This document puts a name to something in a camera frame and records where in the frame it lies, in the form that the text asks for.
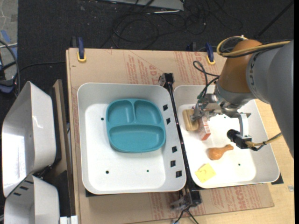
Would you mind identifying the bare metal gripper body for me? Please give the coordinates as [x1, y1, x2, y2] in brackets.
[200, 93, 239, 119]

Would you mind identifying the tan bread slice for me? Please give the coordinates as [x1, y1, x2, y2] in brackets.
[182, 108, 200, 132]

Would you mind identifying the white and orange carton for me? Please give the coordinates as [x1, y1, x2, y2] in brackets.
[198, 115, 212, 141]

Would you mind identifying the thin black rod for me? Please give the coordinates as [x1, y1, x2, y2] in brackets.
[166, 83, 196, 197]

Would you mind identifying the brown chicken drumstick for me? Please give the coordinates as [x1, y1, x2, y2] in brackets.
[206, 144, 235, 161]

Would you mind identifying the yellow cheese slice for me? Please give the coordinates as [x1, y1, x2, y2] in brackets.
[194, 163, 217, 184]

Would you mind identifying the white plastic tray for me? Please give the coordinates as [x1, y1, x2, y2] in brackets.
[173, 84, 281, 189]
[1, 80, 58, 197]
[3, 174, 61, 224]
[77, 82, 187, 195]

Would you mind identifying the blue divided plate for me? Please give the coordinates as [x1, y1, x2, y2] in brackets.
[105, 98, 167, 154]

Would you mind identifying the brown cardboard board red print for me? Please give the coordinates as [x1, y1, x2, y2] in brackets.
[66, 47, 275, 224]

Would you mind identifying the black cylinder on white bracket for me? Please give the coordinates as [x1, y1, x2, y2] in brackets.
[226, 112, 253, 150]

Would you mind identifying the black block with thin wires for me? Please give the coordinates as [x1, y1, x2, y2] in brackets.
[159, 72, 175, 87]
[170, 190, 203, 211]

